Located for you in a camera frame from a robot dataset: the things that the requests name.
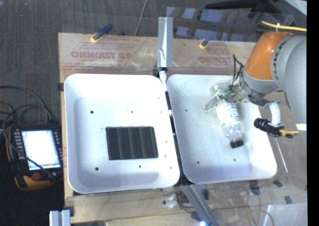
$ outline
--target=black bottle cap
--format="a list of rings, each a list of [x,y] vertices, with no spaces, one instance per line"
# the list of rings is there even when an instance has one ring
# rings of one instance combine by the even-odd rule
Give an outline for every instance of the black bottle cap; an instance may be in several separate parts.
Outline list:
[[[231,148],[237,148],[244,145],[244,141],[242,139],[234,139],[230,141]]]

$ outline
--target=metal bar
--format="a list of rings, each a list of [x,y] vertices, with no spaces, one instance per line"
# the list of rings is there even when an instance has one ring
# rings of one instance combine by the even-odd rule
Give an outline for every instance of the metal bar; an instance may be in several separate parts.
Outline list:
[[[158,68],[173,66],[173,18],[159,17]]]
[[[70,210],[50,211],[49,223],[50,226],[71,226]]]
[[[214,212],[208,206],[205,198],[201,194],[201,189],[198,185],[185,185],[180,187],[185,193],[189,202],[193,205],[199,218],[205,221],[208,225],[220,226]]]

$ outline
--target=blue clamp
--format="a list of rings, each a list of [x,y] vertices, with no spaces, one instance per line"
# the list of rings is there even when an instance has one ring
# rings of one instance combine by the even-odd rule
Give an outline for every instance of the blue clamp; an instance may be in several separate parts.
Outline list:
[[[105,27],[103,27],[102,29],[100,29],[98,32],[96,32],[95,34],[91,36],[90,38],[91,41],[93,43],[100,41],[103,38],[103,35],[108,34],[112,28],[113,28],[113,25],[111,23],[106,25]]]
[[[212,39],[214,33],[215,33],[215,32],[212,31],[211,33],[209,33],[209,35],[208,35],[206,38],[204,38],[204,39],[200,42],[199,47],[200,47],[201,49],[206,49],[206,47],[208,46],[208,42]]]

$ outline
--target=small screen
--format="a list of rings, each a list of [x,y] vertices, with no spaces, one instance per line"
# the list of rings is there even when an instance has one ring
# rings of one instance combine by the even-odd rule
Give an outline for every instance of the small screen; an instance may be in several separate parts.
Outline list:
[[[28,130],[22,131],[25,152],[28,158],[43,168],[59,168],[60,162],[55,147],[52,131],[50,130]],[[40,169],[28,160],[29,169]]]

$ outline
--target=yellow cable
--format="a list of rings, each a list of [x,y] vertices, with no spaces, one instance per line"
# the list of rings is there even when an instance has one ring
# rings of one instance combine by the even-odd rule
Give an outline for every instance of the yellow cable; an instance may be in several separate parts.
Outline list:
[[[280,29],[290,29],[290,30],[297,30],[297,31],[304,31],[307,32],[306,28],[299,28],[299,27],[290,27],[290,26],[281,26],[281,25],[276,25],[276,24],[272,24],[266,21],[261,21],[261,23],[273,27],[273,28],[280,28]]]

